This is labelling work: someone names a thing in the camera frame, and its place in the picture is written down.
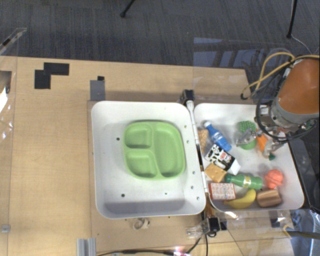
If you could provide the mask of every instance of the wooden table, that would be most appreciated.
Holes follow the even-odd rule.
[[[69,63],[69,76],[52,75],[51,89],[34,89],[35,70],[42,70],[44,62]],[[77,239],[106,235],[95,233],[97,221],[93,220],[90,198],[87,103],[90,80],[96,80],[97,76],[105,77],[106,99],[122,101],[175,102],[182,90],[192,89],[195,82],[199,95],[208,95],[216,88],[218,94],[232,100],[248,83],[245,72],[240,69],[19,57],[9,201],[9,256],[73,256]],[[259,213],[255,217],[265,222],[269,216]],[[164,219],[170,227],[163,225]],[[145,248],[137,239],[143,237],[139,232],[155,230],[162,232],[163,240],[151,238],[149,247],[186,246],[195,242],[185,238],[184,217],[154,218],[149,229],[136,233],[133,233],[130,219],[100,218],[98,223],[108,229],[108,242],[99,244],[97,238],[98,252],[133,244],[136,248],[143,245]],[[281,230],[271,230],[267,223],[265,226],[265,229],[261,226],[261,230],[255,226],[246,227],[246,236],[243,230],[236,228],[233,232],[219,232],[209,241],[209,255],[272,255],[274,252],[292,255],[290,240]],[[179,229],[179,244],[171,244],[166,238],[174,227]],[[124,236],[125,232],[133,235]],[[194,250],[194,255],[204,252],[202,244]]]

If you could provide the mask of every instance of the yellow cable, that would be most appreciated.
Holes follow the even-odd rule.
[[[280,51],[280,52],[276,52],[274,54],[271,54],[268,58],[266,58],[266,60],[264,61],[263,65],[262,65],[260,77],[259,77],[259,80],[258,80],[258,83],[256,85],[255,90],[258,90],[259,87],[260,87],[260,84],[262,82],[261,79],[264,76],[265,68],[266,68],[266,65],[267,65],[268,61],[270,61],[273,57],[279,56],[279,55],[287,55],[287,56],[291,57],[292,59],[295,59],[295,56],[293,54],[291,54],[289,52],[285,52],[285,51]]]
[[[264,72],[265,72],[265,68],[266,68],[266,65],[268,63],[268,61],[273,58],[274,56],[278,56],[278,55],[287,55],[287,56],[290,56],[292,59],[290,61],[287,61],[285,63],[283,63],[282,65],[278,66],[277,68],[275,68],[274,70],[272,70],[271,72],[269,72],[268,74],[266,74],[265,76],[264,75]],[[272,76],[274,73],[276,73],[277,71],[279,71],[280,69],[282,69],[283,67],[285,67],[286,65],[290,64],[290,63],[294,63],[295,61],[297,60],[300,60],[300,59],[306,59],[306,58],[315,58],[315,59],[320,59],[320,56],[319,55],[302,55],[302,56],[298,56],[298,57],[295,57],[293,54],[289,53],[289,52],[276,52],[272,55],[270,55],[263,63],[262,65],[262,69],[261,69],[261,73],[260,73],[260,77],[257,81],[247,85],[241,92],[241,94],[243,95],[245,93],[245,91],[252,87],[252,86],[256,86],[254,92],[250,95],[250,96],[253,96],[255,94],[255,92],[259,89],[260,85],[261,85],[261,82],[263,82],[264,80],[266,80],[267,78],[269,78],[270,76]]]

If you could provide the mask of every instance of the label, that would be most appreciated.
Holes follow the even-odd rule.
[[[244,175],[244,180],[243,180],[243,188],[249,188],[251,185],[251,178],[249,176]]]

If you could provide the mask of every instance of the blue water bottle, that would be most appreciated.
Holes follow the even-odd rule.
[[[213,128],[212,124],[209,121],[206,121],[203,126],[209,131],[209,135],[214,144],[217,144],[224,151],[229,151],[231,145],[228,143],[226,138],[221,134],[221,132]]]

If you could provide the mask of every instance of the orange ball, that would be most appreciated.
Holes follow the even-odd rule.
[[[266,176],[264,176],[264,179],[266,180],[266,186],[273,190],[276,186],[282,185],[284,175],[281,171],[273,169],[270,170]]]

